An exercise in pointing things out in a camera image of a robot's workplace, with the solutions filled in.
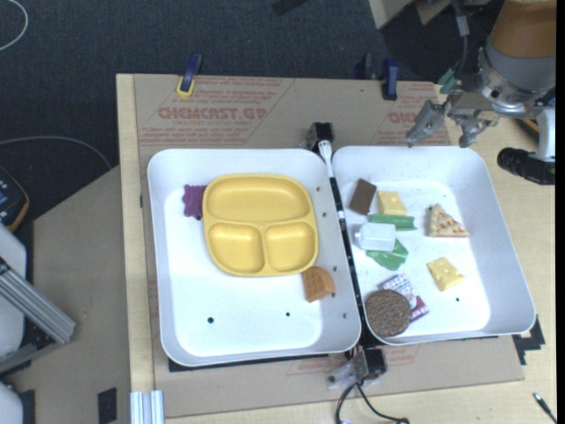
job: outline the chocolate cookie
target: chocolate cookie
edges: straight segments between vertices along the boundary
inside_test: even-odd
[[[400,292],[373,292],[365,301],[365,313],[371,330],[378,336],[399,335],[411,319],[410,302]]]

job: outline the wooden edge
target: wooden edge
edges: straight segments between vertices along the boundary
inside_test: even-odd
[[[118,74],[116,85],[131,388],[149,392],[154,389],[153,346],[133,75]]]

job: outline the green object on floor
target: green object on floor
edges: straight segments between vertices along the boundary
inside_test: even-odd
[[[385,269],[398,270],[406,262],[408,250],[397,239],[392,251],[368,250],[366,255],[375,259]]]
[[[413,216],[393,216],[390,214],[372,214],[369,216],[371,223],[389,223],[396,227],[397,231],[415,230]]]

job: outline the yellow cheese toy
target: yellow cheese toy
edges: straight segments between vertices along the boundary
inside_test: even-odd
[[[464,276],[459,273],[459,270],[457,270],[446,258],[440,258],[435,261],[428,262],[426,266],[430,270],[432,278],[437,284],[438,289],[442,292],[449,287],[453,287],[461,283],[464,279]]]
[[[377,192],[379,211],[392,216],[405,216],[406,207],[397,192]]]

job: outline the toy pizza slice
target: toy pizza slice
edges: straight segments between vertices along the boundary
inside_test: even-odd
[[[467,237],[469,232],[448,214],[440,204],[432,207],[428,224],[430,237]]]

